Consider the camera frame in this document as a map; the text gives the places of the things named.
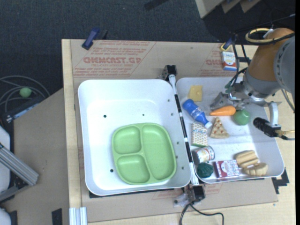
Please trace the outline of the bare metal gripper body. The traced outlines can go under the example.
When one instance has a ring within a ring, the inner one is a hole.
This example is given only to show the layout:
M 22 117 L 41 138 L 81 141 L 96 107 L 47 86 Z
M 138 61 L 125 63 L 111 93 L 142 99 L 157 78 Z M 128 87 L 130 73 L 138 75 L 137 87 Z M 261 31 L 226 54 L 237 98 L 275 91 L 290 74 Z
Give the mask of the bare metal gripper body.
M 265 99 L 270 93 L 263 85 L 264 83 L 235 83 L 228 89 L 229 98 L 234 104 L 243 101 L 246 105 L 265 106 L 267 103 Z

